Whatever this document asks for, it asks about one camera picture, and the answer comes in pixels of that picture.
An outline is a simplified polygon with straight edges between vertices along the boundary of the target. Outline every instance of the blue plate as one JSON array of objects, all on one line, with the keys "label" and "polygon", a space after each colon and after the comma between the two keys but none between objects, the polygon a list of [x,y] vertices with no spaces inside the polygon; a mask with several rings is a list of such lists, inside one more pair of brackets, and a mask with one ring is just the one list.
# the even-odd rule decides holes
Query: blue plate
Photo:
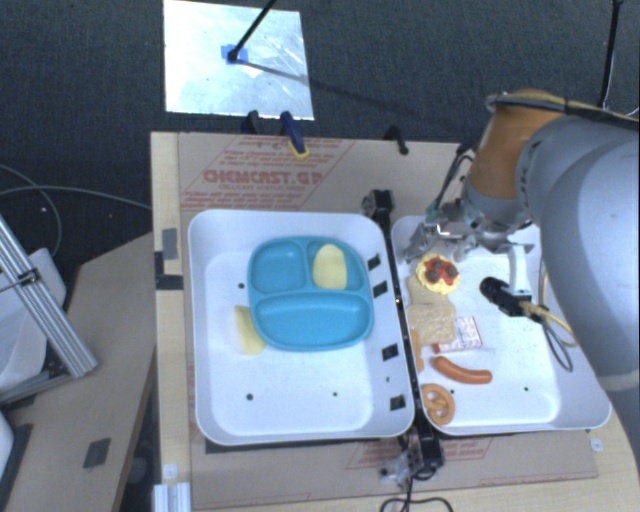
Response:
[{"label": "blue plate", "polygon": [[[339,247],[347,266],[344,290],[319,288],[313,261],[326,244]],[[249,261],[249,305],[256,331],[287,350],[331,350],[364,339],[373,325],[373,302],[364,265],[339,240],[288,237],[260,245]]]}]

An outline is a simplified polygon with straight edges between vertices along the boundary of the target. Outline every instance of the toy pizza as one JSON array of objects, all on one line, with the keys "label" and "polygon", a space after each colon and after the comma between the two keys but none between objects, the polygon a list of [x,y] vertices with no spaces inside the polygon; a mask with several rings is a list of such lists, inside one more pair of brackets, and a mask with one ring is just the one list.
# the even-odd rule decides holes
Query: toy pizza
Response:
[{"label": "toy pizza", "polygon": [[432,292],[447,295],[460,283],[460,274],[453,262],[439,254],[427,253],[416,266],[416,277]]}]

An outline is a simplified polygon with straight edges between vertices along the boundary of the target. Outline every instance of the black pole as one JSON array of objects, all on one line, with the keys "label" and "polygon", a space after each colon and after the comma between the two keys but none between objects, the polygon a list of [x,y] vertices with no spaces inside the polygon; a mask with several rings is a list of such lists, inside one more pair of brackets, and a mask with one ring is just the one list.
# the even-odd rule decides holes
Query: black pole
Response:
[{"label": "black pole", "polygon": [[271,8],[274,6],[274,4],[277,2],[278,0],[269,0],[269,2],[267,2],[267,5],[265,5],[264,9],[262,9],[262,12],[260,14],[258,14],[258,17],[255,19],[255,21],[253,22],[253,24],[249,27],[249,30],[247,30],[247,32],[245,33],[245,35],[242,36],[242,39],[240,39],[240,42],[236,45],[236,47],[231,50],[228,54],[227,54],[227,60],[229,62],[236,62],[238,60],[238,53],[240,53],[240,50],[242,50],[242,47],[245,45],[245,43],[249,40],[249,38],[251,37],[251,35],[255,32],[255,30],[258,28],[258,25],[260,25],[260,23],[262,22],[262,20],[264,19],[264,17],[269,13],[269,11],[271,10]]},{"label": "black pole", "polygon": [[607,97],[609,96],[609,85],[611,84],[611,70],[613,67],[613,51],[616,45],[616,34],[618,32],[618,17],[620,6],[624,0],[613,0],[611,11],[611,25],[609,26],[609,42],[607,44],[607,57],[604,63],[604,74],[602,76],[602,89],[600,90],[600,101],[598,106],[606,108]]}]

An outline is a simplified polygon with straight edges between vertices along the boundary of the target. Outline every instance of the tray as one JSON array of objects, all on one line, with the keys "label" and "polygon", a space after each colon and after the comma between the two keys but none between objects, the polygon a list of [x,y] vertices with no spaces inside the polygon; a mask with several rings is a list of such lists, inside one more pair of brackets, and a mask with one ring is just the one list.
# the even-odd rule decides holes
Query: tray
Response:
[{"label": "tray", "polygon": [[[267,345],[244,354],[234,306],[249,306],[254,251],[276,238],[326,237],[366,264],[373,321],[361,342],[336,350]],[[209,210],[188,230],[195,411],[211,441],[251,445],[392,437],[414,407],[382,232],[356,214]]]},{"label": "tray", "polygon": [[[406,282],[415,261],[407,264],[402,250],[423,217],[399,219],[392,229],[398,276],[405,307],[411,304]],[[535,226],[512,237],[518,243],[533,243],[527,255],[529,280],[537,283],[540,259],[539,231]],[[450,256],[449,247],[438,245],[430,252]],[[480,282],[488,276],[509,281],[507,255],[495,255],[479,248],[456,264],[460,285],[449,295],[458,318],[473,318],[483,346],[444,354],[463,367],[488,369],[493,380],[486,385],[460,384],[439,372],[430,361],[435,356],[423,347],[420,356],[425,369],[420,384],[436,383],[453,394],[455,417],[446,426],[434,427],[452,436],[503,434],[514,432],[590,429],[602,426],[611,413],[611,403],[598,384],[593,370],[579,347],[570,348],[574,364],[568,373],[554,359],[542,327],[526,318],[510,318],[480,294]],[[549,301],[552,311],[560,311]]]},{"label": "tray", "polygon": [[[314,282],[313,265],[325,246],[341,251],[344,289]],[[255,328],[274,347],[333,350],[358,343],[371,330],[373,303],[362,260],[334,238],[270,240],[251,255],[247,281]]]}]

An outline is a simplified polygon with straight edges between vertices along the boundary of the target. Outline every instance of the white tray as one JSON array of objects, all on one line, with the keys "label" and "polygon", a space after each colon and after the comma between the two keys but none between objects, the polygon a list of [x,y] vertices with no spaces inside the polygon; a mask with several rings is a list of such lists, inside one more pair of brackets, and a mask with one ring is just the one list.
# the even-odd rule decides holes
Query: white tray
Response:
[{"label": "white tray", "polygon": [[[423,217],[417,216],[403,217],[392,230],[405,306],[411,304],[406,282],[414,272],[415,261],[407,264],[401,253],[422,220]],[[540,258],[538,234],[536,227],[530,227],[512,237],[515,242],[536,246],[527,255],[529,280],[536,284],[531,288],[534,300]],[[433,252],[439,252],[438,249],[444,251],[441,246]],[[508,317],[480,293],[480,282],[485,277],[509,282],[508,257],[480,248],[456,265],[461,281],[449,298],[458,317],[474,317],[483,346],[444,355],[463,367],[490,370],[493,380],[486,385],[453,381],[430,366],[433,351],[423,347],[425,369],[418,376],[420,384],[434,382],[453,390],[456,406],[451,423],[434,426],[449,435],[468,436],[597,428],[606,423],[611,403],[582,350],[568,349],[575,369],[573,373],[564,371],[554,359],[540,325],[526,318]],[[559,309],[552,308],[552,311],[559,312]]]},{"label": "white tray", "polygon": [[[254,249],[288,236],[326,236],[367,262],[373,299],[369,336],[348,348],[293,352],[267,346],[245,355],[234,306],[249,305]],[[209,210],[189,226],[194,324],[195,410],[203,434],[223,445],[396,436],[414,407],[393,285],[379,227],[355,214]],[[395,346],[397,354],[383,357]]]}]

